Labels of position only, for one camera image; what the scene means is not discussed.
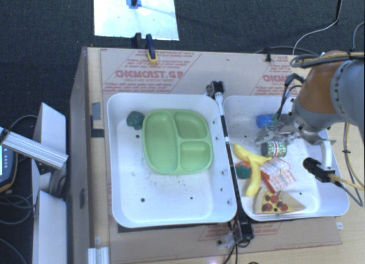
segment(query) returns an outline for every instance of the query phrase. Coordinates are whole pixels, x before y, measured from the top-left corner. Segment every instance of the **banana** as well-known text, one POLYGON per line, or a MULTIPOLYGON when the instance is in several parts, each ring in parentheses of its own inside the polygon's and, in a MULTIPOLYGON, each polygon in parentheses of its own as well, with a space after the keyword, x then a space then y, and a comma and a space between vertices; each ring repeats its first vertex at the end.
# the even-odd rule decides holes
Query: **banana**
POLYGON ((233 144, 233 151, 237 157, 239 157, 242 161, 245 161, 246 163, 250 162, 249 156, 251 156, 251 161, 255 161, 259 166, 271 160, 271 157, 255 155, 237 143, 233 144))
POLYGON ((237 157, 239 157, 246 163, 249 163, 251 166, 252 173, 249 185, 246 189, 246 196, 254 196, 260 188, 260 182, 261 182, 260 165, 271 160, 271 157, 255 155, 237 143, 233 144, 233 151, 237 157))

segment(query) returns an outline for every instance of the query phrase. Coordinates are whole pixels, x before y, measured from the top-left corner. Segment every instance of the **multimeter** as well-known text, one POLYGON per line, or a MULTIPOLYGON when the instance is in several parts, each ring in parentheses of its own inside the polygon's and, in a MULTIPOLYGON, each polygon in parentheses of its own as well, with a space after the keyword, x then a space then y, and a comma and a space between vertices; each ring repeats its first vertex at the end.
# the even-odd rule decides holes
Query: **multimeter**
POLYGON ((17 173, 15 152, 0 145, 0 192, 10 188, 17 173))

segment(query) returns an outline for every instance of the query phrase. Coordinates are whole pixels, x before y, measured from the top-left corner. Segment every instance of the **pizza slice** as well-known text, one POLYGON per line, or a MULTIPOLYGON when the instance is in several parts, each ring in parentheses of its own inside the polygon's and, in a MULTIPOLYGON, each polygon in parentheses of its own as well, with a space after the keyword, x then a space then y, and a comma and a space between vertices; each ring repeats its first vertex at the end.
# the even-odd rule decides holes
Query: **pizza slice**
POLYGON ((299 201, 284 191, 277 194, 261 188, 254 201, 255 214, 282 214, 305 209, 299 201))

